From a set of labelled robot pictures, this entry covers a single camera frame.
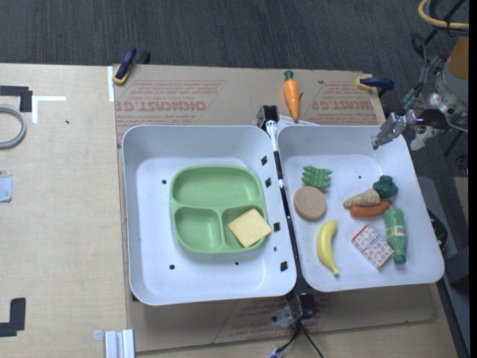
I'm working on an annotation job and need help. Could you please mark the white plastic tray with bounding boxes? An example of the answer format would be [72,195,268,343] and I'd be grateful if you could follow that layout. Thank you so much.
[277,125,446,293]
[121,125,298,307]

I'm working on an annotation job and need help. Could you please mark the orange sausage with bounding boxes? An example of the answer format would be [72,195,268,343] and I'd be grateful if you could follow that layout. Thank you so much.
[349,199,391,219]

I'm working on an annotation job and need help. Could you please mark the orange and white carton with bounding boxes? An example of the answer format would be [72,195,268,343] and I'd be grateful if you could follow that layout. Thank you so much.
[350,224,395,271]

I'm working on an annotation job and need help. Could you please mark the tan cone-shaped bread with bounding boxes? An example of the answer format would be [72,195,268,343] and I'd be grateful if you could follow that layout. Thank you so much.
[342,188,382,210]

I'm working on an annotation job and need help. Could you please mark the green bottle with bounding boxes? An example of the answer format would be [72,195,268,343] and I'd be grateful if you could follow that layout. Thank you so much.
[383,207,408,266]

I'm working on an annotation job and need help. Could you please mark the green pea pods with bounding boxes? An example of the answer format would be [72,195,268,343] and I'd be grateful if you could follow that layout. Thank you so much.
[300,165,333,190]

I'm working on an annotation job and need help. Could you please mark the black cylinder on white bracket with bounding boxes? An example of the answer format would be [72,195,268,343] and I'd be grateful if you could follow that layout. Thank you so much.
[408,124,440,151]

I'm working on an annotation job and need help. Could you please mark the green divided plate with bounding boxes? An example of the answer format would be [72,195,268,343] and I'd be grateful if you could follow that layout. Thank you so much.
[169,164,271,255]

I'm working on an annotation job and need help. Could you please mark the yellow cheese slice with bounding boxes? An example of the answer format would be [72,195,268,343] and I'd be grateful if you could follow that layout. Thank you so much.
[227,207,273,249]

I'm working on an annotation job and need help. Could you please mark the brown cardboard board red print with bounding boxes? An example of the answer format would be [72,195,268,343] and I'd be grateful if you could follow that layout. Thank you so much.
[113,64,436,354]

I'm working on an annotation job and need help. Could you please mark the orange carrot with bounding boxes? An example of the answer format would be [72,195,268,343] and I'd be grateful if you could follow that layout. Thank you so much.
[283,70,304,123]

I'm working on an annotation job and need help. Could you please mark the green broccoli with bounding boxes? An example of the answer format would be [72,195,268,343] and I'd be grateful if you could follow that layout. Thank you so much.
[372,175,399,201]

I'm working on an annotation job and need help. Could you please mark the round tan biscuit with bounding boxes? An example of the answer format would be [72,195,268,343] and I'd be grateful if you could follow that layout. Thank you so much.
[293,185,329,222]

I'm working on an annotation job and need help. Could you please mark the yellow banana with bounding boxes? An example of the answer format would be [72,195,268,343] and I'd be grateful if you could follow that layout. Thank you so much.
[316,219,341,277]

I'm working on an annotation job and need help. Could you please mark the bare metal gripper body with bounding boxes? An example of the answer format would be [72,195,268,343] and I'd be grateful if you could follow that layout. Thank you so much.
[405,82,470,133]

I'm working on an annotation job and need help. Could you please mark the thin black and white rod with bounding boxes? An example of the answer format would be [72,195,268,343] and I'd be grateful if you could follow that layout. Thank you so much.
[265,120,303,298]

